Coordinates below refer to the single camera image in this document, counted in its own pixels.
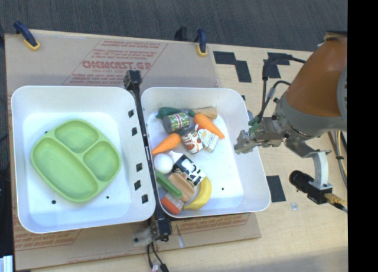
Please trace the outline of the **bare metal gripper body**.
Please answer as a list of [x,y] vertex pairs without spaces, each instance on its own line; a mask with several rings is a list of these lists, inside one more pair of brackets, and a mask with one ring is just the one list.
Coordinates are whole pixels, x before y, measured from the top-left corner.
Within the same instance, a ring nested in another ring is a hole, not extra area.
[[292,128],[285,116],[256,116],[250,121],[250,140],[255,146],[278,147],[291,137]]

